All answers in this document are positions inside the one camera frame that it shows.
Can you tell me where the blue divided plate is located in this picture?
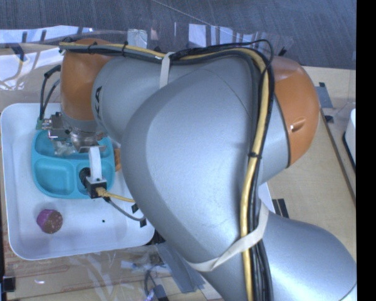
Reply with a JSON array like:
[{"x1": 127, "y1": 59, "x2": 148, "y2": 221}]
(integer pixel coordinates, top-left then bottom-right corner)
[{"x1": 31, "y1": 129, "x2": 117, "y2": 199}]

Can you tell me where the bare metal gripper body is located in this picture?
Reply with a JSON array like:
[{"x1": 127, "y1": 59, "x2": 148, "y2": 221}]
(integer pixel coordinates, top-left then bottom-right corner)
[{"x1": 47, "y1": 112, "x2": 108, "y2": 154}]

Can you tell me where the white plastic tray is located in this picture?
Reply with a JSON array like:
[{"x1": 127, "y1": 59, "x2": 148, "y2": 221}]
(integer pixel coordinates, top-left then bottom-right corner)
[
  {"x1": 257, "y1": 182, "x2": 276, "y2": 214},
  {"x1": 0, "y1": 102, "x2": 156, "y2": 261}
]

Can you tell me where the purple and brown cylinder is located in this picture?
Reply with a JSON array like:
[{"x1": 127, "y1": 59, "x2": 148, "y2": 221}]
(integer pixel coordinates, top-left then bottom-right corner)
[{"x1": 36, "y1": 208, "x2": 64, "y2": 235}]

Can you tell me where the black cylinder on white bracket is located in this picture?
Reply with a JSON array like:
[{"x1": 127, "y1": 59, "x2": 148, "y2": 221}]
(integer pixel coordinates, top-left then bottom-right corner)
[{"x1": 78, "y1": 145, "x2": 108, "y2": 199}]

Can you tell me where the orange toy food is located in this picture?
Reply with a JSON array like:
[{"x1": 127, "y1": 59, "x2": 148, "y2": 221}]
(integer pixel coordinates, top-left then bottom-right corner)
[{"x1": 113, "y1": 148, "x2": 123, "y2": 172}]

